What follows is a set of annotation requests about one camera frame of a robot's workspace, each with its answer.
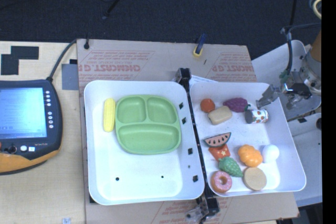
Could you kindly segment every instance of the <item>watermelon slice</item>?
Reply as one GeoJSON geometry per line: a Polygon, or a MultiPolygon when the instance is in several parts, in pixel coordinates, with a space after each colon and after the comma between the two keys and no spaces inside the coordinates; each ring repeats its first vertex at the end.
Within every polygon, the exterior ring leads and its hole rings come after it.
{"type": "Polygon", "coordinates": [[[204,142],[211,147],[219,147],[223,146],[224,144],[229,141],[231,137],[231,132],[225,133],[225,134],[217,134],[215,136],[207,137],[204,140],[204,142]]]}

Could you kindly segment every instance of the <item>yellow corn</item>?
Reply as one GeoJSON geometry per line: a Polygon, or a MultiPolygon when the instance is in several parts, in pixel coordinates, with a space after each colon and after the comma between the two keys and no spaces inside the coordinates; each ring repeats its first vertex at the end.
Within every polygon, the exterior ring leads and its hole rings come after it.
{"type": "Polygon", "coordinates": [[[103,127],[105,132],[112,132],[114,129],[116,102],[113,98],[108,98],[104,102],[103,127]]]}

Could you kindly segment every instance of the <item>toy orange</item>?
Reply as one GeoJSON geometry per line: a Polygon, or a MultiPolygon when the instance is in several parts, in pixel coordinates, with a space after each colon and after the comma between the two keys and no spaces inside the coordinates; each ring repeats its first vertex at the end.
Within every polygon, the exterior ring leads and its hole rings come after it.
{"type": "Polygon", "coordinates": [[[257,167],[263,162],[260,151],[250,145],[241,146],[238,150],[238,155],[240,160],[249,167],[257,167]]]}

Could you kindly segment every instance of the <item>black tape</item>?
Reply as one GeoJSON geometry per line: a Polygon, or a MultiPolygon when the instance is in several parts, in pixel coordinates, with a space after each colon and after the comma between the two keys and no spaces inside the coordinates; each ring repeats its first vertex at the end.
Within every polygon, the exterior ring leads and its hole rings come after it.
{"type": "Polygon", "coordinates": [[[19,60],[38,60],[39,47],[11,46],[10,54],[1,55],[1,75],[18,75],[19,60]]]}

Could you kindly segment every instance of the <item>green divided plate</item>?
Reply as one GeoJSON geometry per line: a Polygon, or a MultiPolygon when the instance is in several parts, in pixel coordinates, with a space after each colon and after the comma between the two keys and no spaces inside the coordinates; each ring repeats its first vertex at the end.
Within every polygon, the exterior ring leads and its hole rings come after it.
{"type": "Polygon", "coordinates": [[[121,147],[133,154],[162,154],[181,142],[175,106],[158,95],[128,95],[117,102],[115,130],[121,147]]]}

